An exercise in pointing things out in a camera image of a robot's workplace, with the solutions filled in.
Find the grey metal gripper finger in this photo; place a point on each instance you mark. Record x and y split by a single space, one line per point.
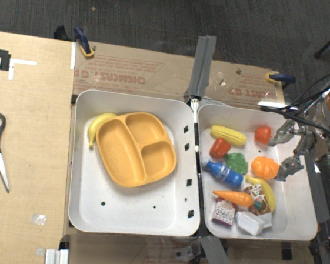
283 131
290 167

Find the yellow banana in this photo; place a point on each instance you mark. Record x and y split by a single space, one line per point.
269 193
94 124

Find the orange pumpkin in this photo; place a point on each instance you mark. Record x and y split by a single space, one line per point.
264 168

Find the yellow divided plate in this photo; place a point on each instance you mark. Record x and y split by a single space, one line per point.
127 153

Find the white plastic tray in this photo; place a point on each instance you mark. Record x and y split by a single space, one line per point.
132 210
292 211

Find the brown carton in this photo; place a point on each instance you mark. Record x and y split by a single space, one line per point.
254 192

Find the red bell pepper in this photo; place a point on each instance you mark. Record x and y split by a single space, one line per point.
219 148

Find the green lettuce leaf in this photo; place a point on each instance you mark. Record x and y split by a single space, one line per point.
237 163

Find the orange carrot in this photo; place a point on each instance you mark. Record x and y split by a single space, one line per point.
234 197

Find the white milk carton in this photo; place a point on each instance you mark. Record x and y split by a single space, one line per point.
250 223

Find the yellow corn cob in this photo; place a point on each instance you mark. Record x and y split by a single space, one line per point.
228 135

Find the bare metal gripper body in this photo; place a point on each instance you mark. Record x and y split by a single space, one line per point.
316 131

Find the blue bottle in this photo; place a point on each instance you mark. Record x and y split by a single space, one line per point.
225 174

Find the small white and purple carton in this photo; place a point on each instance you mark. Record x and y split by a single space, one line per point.
223 213

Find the orange-red tomato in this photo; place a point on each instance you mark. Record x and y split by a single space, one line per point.
262 134

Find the brown cardboard board red print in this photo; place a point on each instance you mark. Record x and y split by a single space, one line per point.
147 76

